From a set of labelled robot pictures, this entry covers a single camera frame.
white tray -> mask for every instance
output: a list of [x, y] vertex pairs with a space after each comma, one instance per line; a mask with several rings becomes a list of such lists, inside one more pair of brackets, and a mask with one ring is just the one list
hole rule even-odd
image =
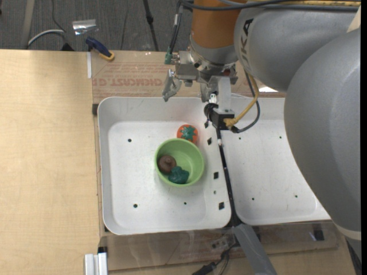
[[[232, 99], [233, 110], [241, 112], [250, 101]], [[237, 215], [250, 225], [330, 219], [292, 157], [283, 124], [284, 99], [259, 102], [261, 118], [254, 127], [240, 134], [222, 132]], [[161, 98], [111, 97], [99, 104], [103, 219], [111, 232], [215, 229], [229, 222], [216, 133], [212, 126], [204, 128], [204, 106], [198, 98], [175, 97], [167, 103]], [[255, 116], [252, 108], [237, 126]], [[154, 153], [186, 123], [199, 130], [206, 170], [194, 186], [175, 188], [158, 178]]]
[[[103, 219], [111, 232], [217, 229], [229, 222], [216, 132], [213, 127], [205, 129], [203, 108], [197, 98], [165, 103], [162, 98], [110, 97], [99, 104]], [[205, 171], [198, 183], [176, 188], [159, 179], [154, 154], [183, 124], [198, 129]]]

yellow wire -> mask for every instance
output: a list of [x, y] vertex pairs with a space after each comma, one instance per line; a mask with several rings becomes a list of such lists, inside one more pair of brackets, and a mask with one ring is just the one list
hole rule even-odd
[[252, 77], [252, 75], [248, 74], [248, 77], [250, 78], [252, 87], [255, 90], [255, 95], [252, 99], [252, 101], [248, 104], [248, 106], [243, 110], [237, 117], [235, 118], [225, 118], [223, 121], [227, 127], [234, 126], [237, 122], [240, 121], [240, 119], [245, 116], [245, 114], [251, 109], [251, 107], [256, 103], [257, 98], [259, 97], [259, 88], [257, 87], [255, 79]]
[[[245, 0], [245, 1], [263, 2], [270, 0]], [[351, 7], [361, 5], [360, 2], [353, 2], [353, 1], [320, 1], [320, 0], [289, 1], [277, 4], [314, 5], [314, 6], [351, 6]]]

tomato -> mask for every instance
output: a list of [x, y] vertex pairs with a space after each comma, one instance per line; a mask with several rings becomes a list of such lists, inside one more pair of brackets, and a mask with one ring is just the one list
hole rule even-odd
[[177, 131], [177, 137], [179, 139], [185, 139], [194, 144], [197, 144], [198, 131], [195, 126], [184, 124], [179, 127]]

wooden table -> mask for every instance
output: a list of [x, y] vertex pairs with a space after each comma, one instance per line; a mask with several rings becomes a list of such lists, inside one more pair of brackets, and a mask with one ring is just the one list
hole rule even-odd
[[[0, 50], [0, 274], [83, 274], [100, 239], [92, 80], [82, 52]], [[278, 274], [353, 274], [334, 249], [270, 256]], [[203, 264], [112, 274], [191, 274]], [[246, 258], [225, 274], [252, 274]]]

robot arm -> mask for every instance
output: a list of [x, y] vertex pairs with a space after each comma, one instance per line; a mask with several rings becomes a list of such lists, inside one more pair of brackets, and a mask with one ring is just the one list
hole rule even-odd
[[193, 6], [190, 48], [175, 56], [163, 97], [197, 81], [203, 102], [217, 97], [206, 106], [207, 118], [234, 131], [236, 62], [250, 79], [286, 93], [295, 161], [361, 260], [360, 27], [348, 32], [360, 0], [194, 0]]

